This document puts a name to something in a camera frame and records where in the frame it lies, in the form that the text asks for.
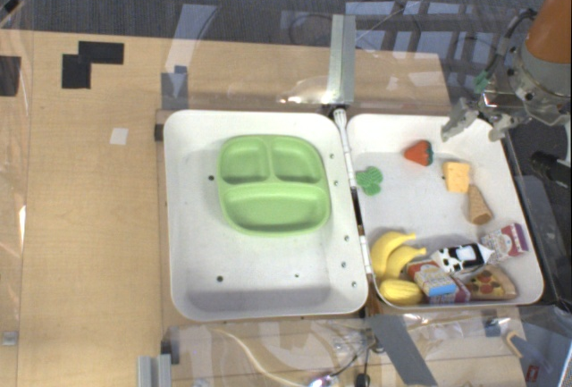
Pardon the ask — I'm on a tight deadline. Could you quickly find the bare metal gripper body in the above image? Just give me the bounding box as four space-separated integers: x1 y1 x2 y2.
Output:
476 62 572 126

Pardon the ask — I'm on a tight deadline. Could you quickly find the red strawberry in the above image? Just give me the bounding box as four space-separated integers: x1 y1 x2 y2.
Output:
403 139 436 167

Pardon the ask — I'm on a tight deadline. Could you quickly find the yellow cheese wedge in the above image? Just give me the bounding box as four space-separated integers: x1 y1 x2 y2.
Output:
442 160 472 195

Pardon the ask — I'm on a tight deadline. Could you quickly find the tan ice cream cone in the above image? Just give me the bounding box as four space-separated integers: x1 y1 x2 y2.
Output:
466 183 494 226

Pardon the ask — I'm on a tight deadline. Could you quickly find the white plastic tray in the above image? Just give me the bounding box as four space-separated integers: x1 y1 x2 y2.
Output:
346 113 545 310
163 109 370 324

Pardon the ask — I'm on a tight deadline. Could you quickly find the green broccoli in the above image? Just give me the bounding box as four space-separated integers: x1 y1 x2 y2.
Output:
354 165 385 198

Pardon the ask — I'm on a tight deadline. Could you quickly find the pink and white carton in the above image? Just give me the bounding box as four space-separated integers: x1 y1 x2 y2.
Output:
479 222 531 264

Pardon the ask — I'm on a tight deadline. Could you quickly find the thin black and white rod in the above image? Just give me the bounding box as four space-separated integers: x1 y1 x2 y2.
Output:
332 107 374 275

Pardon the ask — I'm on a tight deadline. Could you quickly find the black and white cow carton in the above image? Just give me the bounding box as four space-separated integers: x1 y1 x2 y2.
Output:
430 241 493 278

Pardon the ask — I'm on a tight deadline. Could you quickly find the yellow banana bunch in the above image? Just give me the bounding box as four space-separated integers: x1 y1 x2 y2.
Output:
369 231 428 282

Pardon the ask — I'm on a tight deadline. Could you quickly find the red packet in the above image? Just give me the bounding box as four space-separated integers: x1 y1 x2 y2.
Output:
404 258 438 282

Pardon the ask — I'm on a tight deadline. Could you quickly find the pizza slice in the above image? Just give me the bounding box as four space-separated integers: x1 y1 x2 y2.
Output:
463 264 518 302

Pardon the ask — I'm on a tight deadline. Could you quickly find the orange and blue carton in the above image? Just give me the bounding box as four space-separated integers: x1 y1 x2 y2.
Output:
412 265 459 299

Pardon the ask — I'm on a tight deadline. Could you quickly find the pink packet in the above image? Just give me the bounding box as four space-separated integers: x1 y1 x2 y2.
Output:
427 280 473 306

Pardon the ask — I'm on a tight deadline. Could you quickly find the yellow lemon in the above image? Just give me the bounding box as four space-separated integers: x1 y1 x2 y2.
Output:
378 278 425 307

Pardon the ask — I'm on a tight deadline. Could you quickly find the green divided plate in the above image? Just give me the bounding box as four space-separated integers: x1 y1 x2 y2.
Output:
216 133 333 239

